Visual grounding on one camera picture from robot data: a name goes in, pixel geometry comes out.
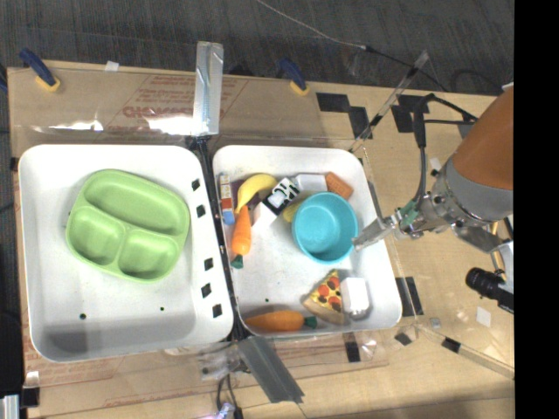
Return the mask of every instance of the white cable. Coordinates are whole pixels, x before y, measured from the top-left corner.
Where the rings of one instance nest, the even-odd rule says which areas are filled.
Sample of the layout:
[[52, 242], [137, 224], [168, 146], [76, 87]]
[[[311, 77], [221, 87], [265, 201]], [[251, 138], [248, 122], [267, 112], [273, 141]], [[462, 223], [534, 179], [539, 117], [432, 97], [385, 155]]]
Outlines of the white cable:
[[261, 4], [262, 6], [265, 6], [268, 10], [271, 10], [273, 12], [275, 12], [276, 14], [279, 14], [282, 17], [287, 18], [288, 20], [291, 20], [292, 22], [294, 22], [295, 24], [298, 24], [300, 26], [303, 26], [304, 28], [307, 28], [308, 30], [318, 34], [319, 36], [321, 36], [322, 38], [325, 38], [327, 40], [330, 40], [332, 42], [335, 42], [337, 44], [341, 44], [341, 45], [347, 45], [347, 46], [354, 46], [355, 48], [360, 48], [362, 50], [366, 49], [365, 45], [359, 45], [359, 44], [354, 44], [352, 42], [346, 42], [344, 40], [340, 40], [338, 38], [332, 38], [330, 37], [328, 34], [323, 33], [322, 31], [317, 30], [316, 28], [314, 28], [313, 26], [309, 25], [309, 24], [305, 24], [304, 22], [301, 22], [300, 20], [297, 20], [294, 17], [288, 16], [285, 12], [281, 12], [280, 10], [276, 10], [274, 7], [272, 7], [271, 5], [269, 5], [266, 2], [263, 2], [262, 0], [254, 0], [256, 3]]

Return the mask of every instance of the white plastic tray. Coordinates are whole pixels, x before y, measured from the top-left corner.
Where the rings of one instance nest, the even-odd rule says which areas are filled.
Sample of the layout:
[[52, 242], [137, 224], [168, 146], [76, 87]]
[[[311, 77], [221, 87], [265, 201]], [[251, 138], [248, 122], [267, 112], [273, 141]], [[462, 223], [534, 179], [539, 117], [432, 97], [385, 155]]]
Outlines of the white plastic tray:
[[[349, 203], [357, 214], [362, 230], [376, 219], [376, 211], [362, 164], [351, 153], [332, 148], [290, 148], [268, 146], [226, 146], [213, 158], [216, 177], [226, 173], [231, 181], [267, 173], [278, 180], [301, 173], [334, 172], [349, 183], [354, 192]], [[232, 227], [224, 225], [230, 248]], [[311, 315], [302, 306], [302, 298], [332, 268], [341, 277], [365, 278], [372, 310], [368, 317], [348, 319], [344, 326], [321, 321], [316, 330], [298, 333], [271, 333], [273, 336], [309, 335], [332, 332], [355, 332], [394, 326], [402, 315], [402, 302], [384, 241], [351, 254], [336, 265], [317, 264], [295, 245], [291, 224], [281, 216], [272, 227], [252, 234], [252, 247], [245, 256], [243, 269], [231, 269], [241, 319], [251, 315], [287, 308]]]
[[[140, 284], [106, 274], [79, 261], [66, 244], [66, 221], [79, 190], [105, 168], [152, 180], [189, 206], [186, 245], [161, 281]], [[190, 151], [41, 145], [21, 157], [19, 181], [31, 341], [45, 358], [79, 361], [203, 345], [230, 332], [232, 309], [210, 203]]]

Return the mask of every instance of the table surface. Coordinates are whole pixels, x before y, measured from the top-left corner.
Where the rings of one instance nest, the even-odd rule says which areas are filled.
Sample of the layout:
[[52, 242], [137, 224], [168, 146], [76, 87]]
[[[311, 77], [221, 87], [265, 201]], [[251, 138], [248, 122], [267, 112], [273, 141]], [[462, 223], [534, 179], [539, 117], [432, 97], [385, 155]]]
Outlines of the table surface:
[[[127, 68], [104, 72], [102, 65], [47, 64], [66, 85], [60, 93], [47, 94], [34, 85], [30, 70], [9, 70], [15, 156], [44, 142], [91, 142], [87, 134], [74, 132], [66, 138], [58, 132], [52, 134], [52, 128], [71, 125], [76, 120], [90, 121], [93, 114], [96, 120], [115, 126], [114, 132], [145, 122], [147, 118], [140, 116], [140, 104], [162, 103], [162, 97], [153, 102], [147, 96], [148, 85], [154, 84], [155, 77], [181, 77], [183, 81], [177, 82], [182, 82], [182, 89], [193, 92], [192, 73]], [[232, 143], [318, 145], [348, 150], [355, 144], [351, 121], [358, 124], [359, 114], [363, 113], [372, 119], [393, 91], [327, 83], [309, 85], [311, 92], [301, 97], [286, 80], [225, 77], [222, 135], [213, 141], [211, 150]], [[172, 102], [188, 105], [190, 93], [186, 90], [177, 93], [178, 100]], [[425, 92], [406, 91], [400, 105], [408, 97], [413, 100], [422, 95]], [[493, 100], [456, 93], [437, 95], [474, 115], [483, 113]], [[451, 109], [436, 105], [430, 105], [429, 117], [459, 120]], [[429, 125], [430, 163], [444, 163], [460, 140], [456, 127]], [[133, 141], [142, 139], [136, 135]], [[363, 160], [384, 215], [406, 204], [415, 193], [418, 149], [412, 134], [398, 132], [392, 112], [384, 116], [373, 138], [366, 140], [355, 154]], [[17, 192], [17, 174], [14, 181]], [[501, 235], [504, 233], [504, 229], [500, 230]], [[18, 213], [17, 234], [19, 239]], [[459, 241], [449, 230], [427, 233], [416, 241], [389, 237], [386, 244], [395, 277], [413, 284], [421, 309], [416, 306], [416, 311], [403, 316], [394, 328], [357, 333], [358, 363], [348, 362], [341, 335], [274, 343], [305, 392], [304, 403], [270, 404], [251, 375], [235, 373], [234, 392], [238, 404], [248, 413], [245, 416], [334, 417], [375, 411], [378, 417], [394, 417], [383, 416], [383, 411], [396, 414], [406, 409], [412, 409], [417, 417], [442, 411], [449, 417], [464, 417], [466, 411], [471, 414], [468, 417], [514, 415], [514, 316], [500, 309], [496, 301], [482, 299], [465, 283], [466, 273], [474, 266], [491, 271], [491, 258]], [[18, 248], [21, 257], [21, 240]], [[202, 377], [199, 361], [187, 351], [72, 364], [43, 359], [29, 339], [25, 272], [23, 259], [18, 261], [25, 368], [28, 373], [38, 371], [41, 380], [41, 403], [30, 409], [30, 417], [163, 417], [163, 413], [172, 411], [180, 411], [185, 417], [202, 417], [215, 412], [217, 381]], [[335, 392], [330, 388], [332, 381], [339, 387]], [[368, 414], [351, 417], [372, 417]]]

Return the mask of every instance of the turquoise bowl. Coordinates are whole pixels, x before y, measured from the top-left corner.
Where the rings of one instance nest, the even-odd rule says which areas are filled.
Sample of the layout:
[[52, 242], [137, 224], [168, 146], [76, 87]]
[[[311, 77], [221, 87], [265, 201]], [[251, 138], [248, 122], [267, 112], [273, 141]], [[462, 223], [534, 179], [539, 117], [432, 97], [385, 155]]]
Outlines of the turquoise bowl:
[[343, 197], [319, 192], [297, 209], [292, 224], [293, 240], [319, 264], [336, 264], [353, 250], [358, 233], [357, 216]]

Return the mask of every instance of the toy pizza slice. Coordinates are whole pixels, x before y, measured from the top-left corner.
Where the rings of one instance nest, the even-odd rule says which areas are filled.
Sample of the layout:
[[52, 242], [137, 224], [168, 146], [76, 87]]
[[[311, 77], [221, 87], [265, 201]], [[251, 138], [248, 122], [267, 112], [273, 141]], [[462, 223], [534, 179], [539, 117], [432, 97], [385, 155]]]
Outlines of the toy pizza slice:
[[342, 292], [340, 292], [340, 279], [338, 271], [332, 270], [318, 286], [308, 294], [303, 305], [316, 317], [342, 325], [344, 315], [342, 310]]

